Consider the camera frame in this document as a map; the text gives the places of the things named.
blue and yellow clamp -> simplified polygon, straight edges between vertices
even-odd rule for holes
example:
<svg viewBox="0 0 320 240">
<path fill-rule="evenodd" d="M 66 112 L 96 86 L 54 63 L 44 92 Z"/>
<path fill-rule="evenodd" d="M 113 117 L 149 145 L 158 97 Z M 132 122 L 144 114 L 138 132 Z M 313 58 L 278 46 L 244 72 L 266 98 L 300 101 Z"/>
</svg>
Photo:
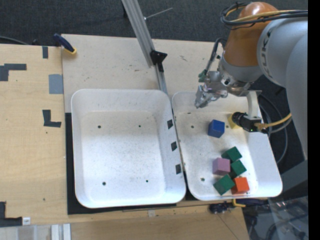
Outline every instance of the blue and yellow clamp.
<svg viewBox="0 0 320 240">
<path fill-rule="evenodd" d="M 53 39 L 54 39 L 57 43 L 59 43 L 61 46 L 63 46 L 64 49 L 65 49 L 68 53 L 74 55 L 74 54 L 77 52 L 77 49 L 74 48 L 74 47 L 73 47 L 65 38 L 63 38 L 61 35 L 55 33 L 55 34 L 53 35 Z"/>
</svg>

blue cube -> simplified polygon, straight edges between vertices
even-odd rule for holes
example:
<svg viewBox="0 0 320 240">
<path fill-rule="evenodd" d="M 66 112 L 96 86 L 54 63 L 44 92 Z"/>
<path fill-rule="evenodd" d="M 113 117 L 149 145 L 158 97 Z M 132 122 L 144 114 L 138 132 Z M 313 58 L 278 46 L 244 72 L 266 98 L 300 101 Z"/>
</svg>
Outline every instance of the blue cube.
<svg viewBox="0 0 320 240">
<path fill-rule="evenodd" d="M 212 120 L 208 127 L 208 135 L 220 138 L 225 133 L 225 122 Z"/>
</svg>

gray tape square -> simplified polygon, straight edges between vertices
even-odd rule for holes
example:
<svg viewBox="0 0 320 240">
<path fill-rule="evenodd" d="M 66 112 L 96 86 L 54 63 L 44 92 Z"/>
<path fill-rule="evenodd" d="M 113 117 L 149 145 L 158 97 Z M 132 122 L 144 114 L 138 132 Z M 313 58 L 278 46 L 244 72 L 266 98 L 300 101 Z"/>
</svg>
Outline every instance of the gray tape square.
<svg viewBox="0 0 320 240">
<path fill-rule="evenodd" d="M 64 94 L 64 82 L 61 74 L 49 75 L 49 94 Z"/>
</svg>

green cube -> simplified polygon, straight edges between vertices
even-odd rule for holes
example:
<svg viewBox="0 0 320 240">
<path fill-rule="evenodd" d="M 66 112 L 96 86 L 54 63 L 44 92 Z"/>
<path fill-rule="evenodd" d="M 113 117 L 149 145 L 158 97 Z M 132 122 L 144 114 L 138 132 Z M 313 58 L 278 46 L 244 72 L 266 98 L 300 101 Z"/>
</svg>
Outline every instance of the green cube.
<svg viewBox="0 0 320 240">
<path fill-rule="evenodd" d="M 240 174 L 243 174 L 247 170 L 244 164 L 240 160 L 237 160 L 231 163 L 230 169 L 231 171 L 229 173 L 229 176 L 231 179 L 236 178 L 237 176 L 239 176 Z"/>
<path fill-rule="evenodd" d="M 225 175 L 221 179 L 219 179 L 216 183 L 214 183 L 213 186 L 222 196 L 224 193 L 230 190 L 233 186 L 235 186 L 235 183 L 229 177 L 229 175 Z"/>
<path fill-rule="evenodd" d="M 235 162 L 237 160 L 239 160 L 240 158 L 242 158 L 242 155 L 240 154 L 239 150 L 237 149 L 236 146 L 228 149 L 227 151 L 225 151 L 222 155 L 222 158 L 225 159 L 229 159 L 232 162 Z"/>
</svg>

wooden table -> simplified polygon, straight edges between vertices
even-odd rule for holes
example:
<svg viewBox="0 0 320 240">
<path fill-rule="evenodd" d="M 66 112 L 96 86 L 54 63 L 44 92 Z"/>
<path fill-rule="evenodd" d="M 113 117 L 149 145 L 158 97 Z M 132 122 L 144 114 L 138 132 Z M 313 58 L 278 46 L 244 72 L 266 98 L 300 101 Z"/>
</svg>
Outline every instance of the wooden table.
<svg viewBox="0 0 320 240">
<path fill-rule="evenodd" d="M 105 44 L 120 38 L 97 36 L 84 38 L 77 35 L 65 35 L 65 37 L 69 38 L 68 40 L 71 40 L 72 45 L 77 48 L 77 56 L 94 51 L 92 49 L 82 51 L 83 47 L 88 47 L 88 40 L 95 40 L 93 44 L 99 46 L 97 41 Z M 125 38 L 125 40 L 135 43 L 131 49 L 132 56 L 139 54 L 137 59 L 125 68 L 123 63 L 118 63 L 119 61 L 113 63 L 117 67 L 122 67 L 122 72 L 131 70 L 136 74 L 149 74 L 155 79 L 156 73 L 147 68 L 137 40 L 135 38 Z M 205 68 L 213 43 L 154 40 L 154 44 L 160 49 L 159 51 L 169 54 L 163 63 L 169 95 L 172 96 L 177 90 L 195 90 L 198 85 L 197 75 Z M 176 45 L 186 49 L 177 53 Z M 118 54 L 116 58 L 122 60 L 125 57 Z M 146 225 L 148 225 L 148 229 L 144 229 L 146 234 L 159 231 L 159 227 L 163 225 L 161 228 L 164 233 L 159 234 L 157 239 L 162 237 L 165 239 L 166 234 L 170 232 L 172 234 L 177 232 L 179 237 L 175 239 L 179 239 L 184 236 L 183 232 L 188 231 L 192 231 L 194 235 L 190 235 L 187 239 L 197 239 L 192 237 L 197 234 L 199 236 L 216 234 L 219 236 L 218 239 L 248 239 L 240 208 L 225 214 L 209 213 L 208 204 L 218 201 L 183 200 L 176 207 L 154 209 L 152 212 L 150 209 L 137 209 L 68 215 L 65 134 L 65 109 L 68 108 L 64 104 L 66 97 L 70 97 L 68 94 L 73 90 L 64 85 L 64 95 L 50 94 L 49 75 L 63 74 L 63 80 L 66 81 L 66 77 L 70 74 L 65 72 L 65 67 L 77 68 L 77 65 L 72 64 L 72 60 L 74 58 L 61 47 L 48 47 L 48 58 L 44 58 L 41 46 L 0 45 L 0 66 L 26 64 L 26 70 L 9 70 L 8 81 L 0 81 L 0 201 L 6 201 L 6 218 L 30 217 L 32 225 L 72 223 L 72 236 L 75 236 L 75 239 L 88 239 L 85 236 L 90 232 L 94 232 L 97 236 L 95 239 L 98 239 L 99 234 L 103 236 L 103 229 L 111 230 L 114 227 L 119 229 L 126 227 L 133 232 L 132 234 L 140 236 L 139 234 L 144 231 L 138 229 L 145 228 Z M 192 73 L 183 77 L 186 79 L 184 82 L 177 81 L 181 78 L 181 72 L 177 69 L 186 69 L 190 63 L 198 63 L 198 67 L 188 69 Z M 114 80 L 107 82 L 114 87 L 121 87 L 116 85 Z M 158 85 L 156 81 L 150 80 L 147 86 L 139 85 L 139 88 L 157 89 Z M 50 110 L 51 121 L 61 122 L 61 126 L 44 126 L 43 110 Z M 121 234 L 126 236 L 129 231 L 123 229 Z"/>
</svg>

